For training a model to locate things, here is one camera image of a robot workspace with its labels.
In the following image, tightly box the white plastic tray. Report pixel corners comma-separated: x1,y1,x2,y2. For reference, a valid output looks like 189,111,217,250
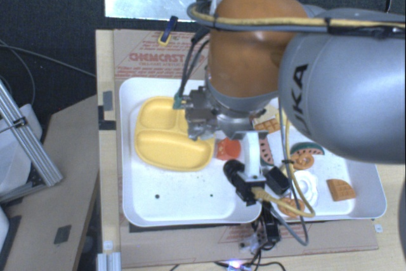
119,77,263,228
253,103,388,220

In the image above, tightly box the black block with thin wires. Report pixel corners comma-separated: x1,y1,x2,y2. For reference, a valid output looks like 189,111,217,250
262,214,282,244

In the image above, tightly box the white fried egg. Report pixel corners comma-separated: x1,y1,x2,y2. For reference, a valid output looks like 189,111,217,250
293,169,319,206

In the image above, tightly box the orange waffle quarter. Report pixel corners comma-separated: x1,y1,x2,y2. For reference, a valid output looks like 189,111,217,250
326,178,357,202

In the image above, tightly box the red tomato slice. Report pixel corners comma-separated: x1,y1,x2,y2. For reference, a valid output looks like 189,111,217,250
216,137,242,161

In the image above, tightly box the yellow divided plate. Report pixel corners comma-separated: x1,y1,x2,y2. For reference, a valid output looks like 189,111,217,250
134,96,216,173

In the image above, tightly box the red watermelon slice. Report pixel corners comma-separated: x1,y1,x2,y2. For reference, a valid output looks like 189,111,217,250
259,135,275,167

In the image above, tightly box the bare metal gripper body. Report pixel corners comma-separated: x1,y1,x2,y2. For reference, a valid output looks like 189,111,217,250
184,85,268,140

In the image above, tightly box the green-rind watermelon slice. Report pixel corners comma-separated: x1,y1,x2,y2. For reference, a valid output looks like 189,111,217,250
289,142,326,157

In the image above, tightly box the brown cardboard board, red print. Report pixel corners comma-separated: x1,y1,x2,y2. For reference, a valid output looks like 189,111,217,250
112,29,380,268

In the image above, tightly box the cream bread slice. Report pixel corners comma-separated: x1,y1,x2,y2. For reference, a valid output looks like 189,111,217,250
253,104,280,124

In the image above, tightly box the orange pretzel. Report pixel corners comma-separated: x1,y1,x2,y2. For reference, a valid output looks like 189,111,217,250
277,196,306,218
290,150,316,171

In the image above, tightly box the black cylinder on white bracket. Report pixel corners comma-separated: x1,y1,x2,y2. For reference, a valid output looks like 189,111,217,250
223,131,268,207

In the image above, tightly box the black rectangular block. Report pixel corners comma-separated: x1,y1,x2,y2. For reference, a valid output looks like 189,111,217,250
265,165,291,195

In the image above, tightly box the orange square waffle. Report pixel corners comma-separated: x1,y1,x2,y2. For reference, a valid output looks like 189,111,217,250
253,117,282,134

